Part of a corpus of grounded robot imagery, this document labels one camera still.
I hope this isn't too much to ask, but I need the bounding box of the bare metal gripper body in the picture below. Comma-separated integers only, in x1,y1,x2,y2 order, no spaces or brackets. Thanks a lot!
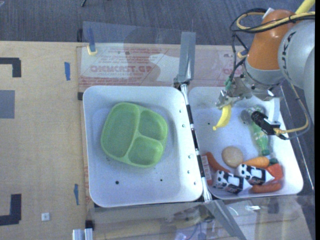
224,76,275,102

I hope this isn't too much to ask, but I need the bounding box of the beige round biscuit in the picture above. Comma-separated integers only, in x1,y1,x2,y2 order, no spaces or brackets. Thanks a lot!
221,145,244,169

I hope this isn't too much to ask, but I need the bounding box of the black cylinder on white bracket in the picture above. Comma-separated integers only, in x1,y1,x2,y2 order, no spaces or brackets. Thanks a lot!
250,96,283,136

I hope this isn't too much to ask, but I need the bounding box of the green divided plate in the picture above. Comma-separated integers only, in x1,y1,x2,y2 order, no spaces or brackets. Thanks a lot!
100,101,169,169

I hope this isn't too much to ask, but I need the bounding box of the white plastic tray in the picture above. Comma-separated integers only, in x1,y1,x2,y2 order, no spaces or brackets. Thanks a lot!
187,86,305,200
82,85,204,208

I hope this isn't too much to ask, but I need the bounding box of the brown cardboard board red print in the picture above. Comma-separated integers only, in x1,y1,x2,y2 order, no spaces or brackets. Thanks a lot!
76,43,301,225

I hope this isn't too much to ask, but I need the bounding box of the clear green plastic bottle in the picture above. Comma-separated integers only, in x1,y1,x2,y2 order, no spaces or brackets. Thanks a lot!
246,105,272,157

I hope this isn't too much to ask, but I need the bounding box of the thin black and white rod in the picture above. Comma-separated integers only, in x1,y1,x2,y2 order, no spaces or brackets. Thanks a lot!
180,83,213,202

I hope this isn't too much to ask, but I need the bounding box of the orange carrot with green top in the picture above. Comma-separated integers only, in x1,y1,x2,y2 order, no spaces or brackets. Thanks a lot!
242,156,279,169

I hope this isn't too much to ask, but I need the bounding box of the orange sausage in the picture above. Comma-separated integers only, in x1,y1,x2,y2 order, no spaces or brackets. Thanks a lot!
250,181,282,194
204,151,231,174

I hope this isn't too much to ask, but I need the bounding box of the small grey can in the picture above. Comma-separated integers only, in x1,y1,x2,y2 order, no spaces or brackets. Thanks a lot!
240,108,253,124

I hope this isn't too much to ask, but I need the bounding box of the black and white cow-print carton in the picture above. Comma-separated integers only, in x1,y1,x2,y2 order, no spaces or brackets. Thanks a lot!
236,163,275,186
212,170,252,194

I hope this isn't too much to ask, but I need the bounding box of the yellow banana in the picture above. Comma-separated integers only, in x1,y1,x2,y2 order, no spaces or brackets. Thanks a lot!
212,104,233,132

